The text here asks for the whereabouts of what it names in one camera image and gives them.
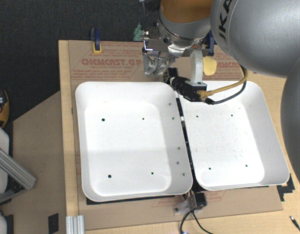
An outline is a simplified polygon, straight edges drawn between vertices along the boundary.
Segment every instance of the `cardboard sheet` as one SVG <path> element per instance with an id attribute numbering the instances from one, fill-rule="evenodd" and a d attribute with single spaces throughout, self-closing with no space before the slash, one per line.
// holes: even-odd
<path id="1" fill-rule="evenodd" d="M 14 216 L 15 234 L 65 233 L 65 183 L 60 92 L 13 122 L 13 158 L 37 178 L 25 191 L 0 206 L 4 216 Z"/>
<path id="2" fill-rule="evenodd" d="M 79 214 L 85 216 L 86 230 L 142 225 L 181 220 L 174 215 L 172 206 L 183 197 L 173 196 L 126 202 L 88 205 L 82 191 L 78 125 L 75 90 L 85 81 L 156 81 L 144 75 L 141 42 L 102 42 L 102 53 L 93 53 L 90 41 L 69 41 L 72 111 L 75 137 L 75 160 L 78 186 Z M 214 49 L 217 72 L 204 76 L 204 80 L 240 80 L 242 72 L 238 63 L 226 55 L 217 45 Z M 179 75 L 190 77 L 189 58 L 180 58 L 172 67 Z M 205 192 L 208 206 L 197 213 L 198 218 L 241 215 L 282 210 L 275 186 L 251 189 L 233 189 Z"/>

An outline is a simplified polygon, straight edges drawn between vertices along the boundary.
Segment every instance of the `blue clamp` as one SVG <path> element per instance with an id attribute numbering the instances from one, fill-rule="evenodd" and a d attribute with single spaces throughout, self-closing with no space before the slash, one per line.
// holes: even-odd
<path id="1" fill-rule="evenodd" d="M 206 43 L 208 44 L 208 48 L 209 48 L 208 56 L 213 56 L 214 55 L 214 45 L 216 44 L 216 41 L 215 41 L 215 38 L 211 31 L 206 36 L 206 39 L 207 39 Z"/>
<path id="2" fill-rule="evenodd" d="M 91 28 L 90 39 L 93 41 L 93 51 L 98 54 L 101 53 L 100 31 L 97 28 Z"/>

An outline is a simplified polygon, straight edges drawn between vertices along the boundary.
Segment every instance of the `wooden table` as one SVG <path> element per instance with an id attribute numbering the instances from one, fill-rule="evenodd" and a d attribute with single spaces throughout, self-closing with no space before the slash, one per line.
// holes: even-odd
<path id="1" fill-rule="evenodd" d="M 75 170 L 73 119 L 71 114 L 72 99 L 69 67 L 69 46 L 67 40 L 59 41 L 59 65 L 66 187 L 66 211 L 68 216 L 77 216 L 79 215 L 79 212 Z M 289 218 L 292 215 L 300 224 L 300 184 L 293 172 L 291 163 L 288 159 L 281 131 L 280 104 L 285 79 L 267 77 L 249 72 L 248 80 L 255 82 L 263 90 L 265 100 L 271 114 L 271 118 L 278 134 L 280 144 L 284 151 L 284 156 L 287 160 L 289 170 L 292 174 L 295 190 L 291 194 L 285 194 L 285 202 L 282 203 L 283 211 L 208 218 L 202 219 L 200 223 L 206 230 L 214 234 L 300 233 Z M 178 234 L 179 224 L 179 222 L 168 222 L 113 229 L 92 230 L 86 231 L 86 233 Z M 194 220 L 186 220 L 183 229 L 188 230 L 190 234 L 203 233 L 203 231 L 198 227 Z"/>

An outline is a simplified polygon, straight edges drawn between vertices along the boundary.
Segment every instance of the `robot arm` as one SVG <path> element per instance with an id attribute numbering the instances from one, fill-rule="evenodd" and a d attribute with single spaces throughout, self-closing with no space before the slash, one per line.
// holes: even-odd
<path id="1" fill-rule="evenodd" d="M 179 57 L 191 55 L 210 30 L 241 66 L 287 77 L 281 123 L 300 181 L 300 0 L 161 0 L 157 27 L 143 36 L 145 74 L 163 75 Z M 201 50 L 203 58 L 207 52 Z M 194 65 L 198 59 L 193 58 Z M 196 85 L 192 77 L 198 73 L 191 76 L 191 85 Z"/>

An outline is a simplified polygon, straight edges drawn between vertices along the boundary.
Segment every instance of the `yellow cable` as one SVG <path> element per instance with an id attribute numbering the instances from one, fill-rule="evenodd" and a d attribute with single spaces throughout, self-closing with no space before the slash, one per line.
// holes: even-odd
<path id="1" fill-rule="evenodd" d="M 228 85 L 228 86 L 225 86 L 225 87 L 222 87 L 222 88 L 218 88 L 218 89 L 215 89 L 215 90 L 210 90 L 210 91 L 206 91 L 206 90 L 198 90 L 197 91 L 197 94 L 200 95 L 201 98 L 207 98 L 208 96 L 212 96 L 213 94 L 215 93 L 219 93 L 219 92 L 222 92 L 222 91 L 225 91 L 225 90 L 228 90 L 230 88 L 234 88 L 236 86 L 239 86 L 241 84 L 243 84 L 246 80 L 247 80 L 247 76 L 248 76 L 248 71 L 247 69 L 244 69 L 244 77 L 242 80 L 236 82 L 236 83 L 233 83 L 231 85 Z"/>

